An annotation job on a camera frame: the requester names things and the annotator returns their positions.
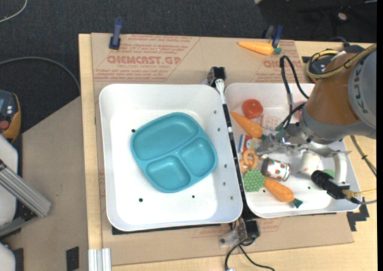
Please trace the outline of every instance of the toy carrot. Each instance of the toy carrot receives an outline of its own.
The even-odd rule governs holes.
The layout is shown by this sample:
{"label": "toy carrot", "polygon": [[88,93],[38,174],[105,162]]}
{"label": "toy carrot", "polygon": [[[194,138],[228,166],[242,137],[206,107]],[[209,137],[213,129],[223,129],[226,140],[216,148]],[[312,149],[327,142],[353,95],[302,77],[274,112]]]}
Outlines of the toy carrot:
{"label": "toy carrot", "polygon": [[266,187],[278,200],[292,202],[296,208],[303,203],[294,198],[293,192],[288,187],[263,176],[259,170],[251,169],[246,172],[244,175],[244,186],[246,191],[259,191],[261,187]]}
{"label": "toy carrot", "polygon": [[280,54],[281,48],[274,48],[271,43],[263,41],[240,41],[238,44],[248,50],[263,54],[270,55],[272,53]]}
{"label": "toy carrot", "polygon": [[253,138],[261,138],[263,129],[261,125],[244,117],[243,115],[237,114],[236,112],[230,112],[235,121]]}

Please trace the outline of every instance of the toy tomato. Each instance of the toy tomato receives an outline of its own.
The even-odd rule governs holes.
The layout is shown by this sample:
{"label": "toy tomato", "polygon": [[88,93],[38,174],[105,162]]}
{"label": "toy tomato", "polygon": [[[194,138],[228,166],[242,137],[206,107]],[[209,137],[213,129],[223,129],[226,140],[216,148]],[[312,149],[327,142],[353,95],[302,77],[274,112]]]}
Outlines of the toy tomato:
{"label": "toy tomato", "polygon": [[244,114],[246,118],[249,118],[249,119],[257,118],[263,113],[263,106],[256,99],[246,100],[242,104],[242,109],[244,110]]}

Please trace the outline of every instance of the orange and black device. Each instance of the orange and black device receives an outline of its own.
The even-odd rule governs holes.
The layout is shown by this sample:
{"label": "orange and black device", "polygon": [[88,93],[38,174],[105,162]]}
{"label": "orange and black device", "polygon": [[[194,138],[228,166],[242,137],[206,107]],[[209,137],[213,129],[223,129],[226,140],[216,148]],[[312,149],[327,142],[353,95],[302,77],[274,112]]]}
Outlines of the orange and black device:
{"label": "orange and black device", "polygon": [[20,133],[22,114],[14,93],[0,89],[0,134],[13,143]]}

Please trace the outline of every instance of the wooden table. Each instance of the wooden table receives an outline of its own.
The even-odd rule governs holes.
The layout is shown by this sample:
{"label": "wooden table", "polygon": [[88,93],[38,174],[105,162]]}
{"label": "wooden table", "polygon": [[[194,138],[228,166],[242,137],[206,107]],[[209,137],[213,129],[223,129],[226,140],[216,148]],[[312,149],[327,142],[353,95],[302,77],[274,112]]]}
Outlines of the wooden table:
{"label": "wooden table", "polygon": [[[312,56],[327,47],[341,49],[339,42],[296,41],[299,56]],[[95,128],[95,100],[92,72],[92,42],[90,34],[79,35],[81,100],[83,109],[84,161],[86,172],[87,225],[89,249],[102,249],[101,210],[98,181],[98,161]],[[372,163],[376,163],[376,141],[358,137],[360,145]],[[345,138],[349,150],[355,150],[350,138]],[[376,188],[372,175],[358,153],[351,153],[351,162],[361,190]],[[354,243],[299,248],[249,254],[258,264],[272,266],[275,270],[377,270],[377,215],[376,204],[368,205],[369,218],[357,222],[353,233]],[[242,255],[232,255],[229,266],[237,271],[258,270]],[[224,270],[224,257],[194,258],[158,263],[131,264],[113,267],[116,271],[162,270]]]}

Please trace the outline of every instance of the white cable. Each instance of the white cable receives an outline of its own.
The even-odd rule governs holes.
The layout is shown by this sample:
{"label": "white cable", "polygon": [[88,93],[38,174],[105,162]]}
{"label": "white cable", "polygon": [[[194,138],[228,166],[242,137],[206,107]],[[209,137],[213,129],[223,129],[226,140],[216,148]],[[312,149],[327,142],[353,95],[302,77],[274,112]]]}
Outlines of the white cable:
{"label": "white cable", "polygon": [[19,10],[17,13],[13,14],[12,16],[9,16],[9,17],[6,17],[6,18],[0,20],[0,22],[7,21],[7,20],[9,20],[9,19],[11,19],[11,18],[17,16],[18,14],[20,14],[20,13],[25,9],[25,6],[26,6],[27,2],[28,2],[28,0],[25,0],[24,6],[23,6],[22,9]]}

